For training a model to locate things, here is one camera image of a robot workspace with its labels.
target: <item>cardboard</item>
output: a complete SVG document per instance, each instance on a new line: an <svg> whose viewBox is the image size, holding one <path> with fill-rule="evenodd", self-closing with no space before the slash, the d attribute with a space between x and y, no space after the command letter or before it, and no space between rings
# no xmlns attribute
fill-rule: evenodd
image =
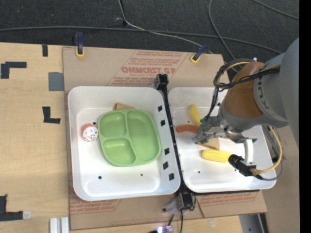
<svg viewBox="0 0 311 233"><path fill-rule="evenodd" d="M221 55L202 54L198 63L190 62L193 53L85 48L78 58L75 47L63 48L65 114L69 169L70 228L72 230L167 223L171 217L161 207L174 199L174 194L121 200L83 201L72 186L71 153L67 97L77 86L153 86L158 73L169 77L168 90L174 87L213 87L213 79L224 64ZM197 196L193 211L184 219L232 216L266 212L261 192L211 194Z"/></svg>

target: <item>white tray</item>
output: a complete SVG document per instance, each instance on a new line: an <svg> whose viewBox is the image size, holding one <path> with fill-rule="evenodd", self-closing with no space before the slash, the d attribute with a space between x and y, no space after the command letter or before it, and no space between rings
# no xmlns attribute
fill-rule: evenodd
<svg viewBox="0 0 311 233"><path fill-rule="evenodd" d="M99 139L86 142L81 127L120 102L142 109L153 117L161 142L155 161L130 167L111 165ZM162 95L149 87L90 87L72 89L68 96L73 187L83 200L110 200L174 193L180 176Z"/></svg>
<svg viewBox="0 0 311 233"><path fill-rule="evenodd" d="M192 123L189 116L189 107L196 104L201 116L205 116L210 108L214 88L174 88L169 92L168 99L173 117L174 128L178 125ZM219 101L224 99L226 91L219 93ZM218 113L215 106L212 116ZM253 127L243 133L244 136L257 138L254 143L254 162L257 169L271 167L271 156L264 138L261 126ZM236 171L229 163L208 161L201 156L205 147L194 144L194 133L175 132L179 153L180 165L186 186L197 193L243 191L268 189L274 186L275 181L261 181L255 177L245 177ZM243 144L234 144L229 139L220 140L220 149L244 157ZM274 170L263 174L265 178L274 178Z"/></svg>

